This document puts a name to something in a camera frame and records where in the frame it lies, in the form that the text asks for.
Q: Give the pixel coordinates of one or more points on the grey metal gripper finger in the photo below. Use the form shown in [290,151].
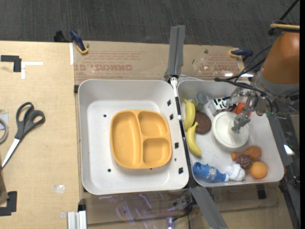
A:
[239,121]

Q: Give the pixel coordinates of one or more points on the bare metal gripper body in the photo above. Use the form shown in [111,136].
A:
[247,99]

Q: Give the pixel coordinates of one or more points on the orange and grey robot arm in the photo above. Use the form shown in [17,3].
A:
[283,56]

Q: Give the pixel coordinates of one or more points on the orange-red toy food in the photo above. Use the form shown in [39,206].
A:
[239,107]

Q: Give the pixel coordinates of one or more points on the white round bowl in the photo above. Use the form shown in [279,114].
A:
[221,132]

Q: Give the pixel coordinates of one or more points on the black and white spotted carton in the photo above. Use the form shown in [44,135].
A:
[220,103]

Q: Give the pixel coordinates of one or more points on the orange-brown chicken drumstick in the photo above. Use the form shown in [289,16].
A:
[252,151]

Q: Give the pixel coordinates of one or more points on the brown biscuit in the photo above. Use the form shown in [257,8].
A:
[203,124]

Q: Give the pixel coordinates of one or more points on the white plastic tray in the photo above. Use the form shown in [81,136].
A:
[214,154]
[100,128]

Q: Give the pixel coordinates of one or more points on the small grey and green can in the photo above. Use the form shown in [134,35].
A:
[200,100]

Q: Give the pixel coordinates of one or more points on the yellow banana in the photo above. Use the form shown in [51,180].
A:
[190,114]
[192,141]

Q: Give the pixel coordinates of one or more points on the white lumpy toy food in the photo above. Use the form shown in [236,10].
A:
[236,172]

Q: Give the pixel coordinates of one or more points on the orange ball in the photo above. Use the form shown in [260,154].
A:
[258,170]

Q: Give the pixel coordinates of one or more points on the blue bottle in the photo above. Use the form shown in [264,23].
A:
[207,172]

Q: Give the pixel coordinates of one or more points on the orange divided plate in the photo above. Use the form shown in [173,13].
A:
[126,137]

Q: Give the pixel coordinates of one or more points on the brown cardboard board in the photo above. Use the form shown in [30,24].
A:
[119,56]

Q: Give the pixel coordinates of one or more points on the grey tape roll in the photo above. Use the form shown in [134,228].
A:
[5,137]

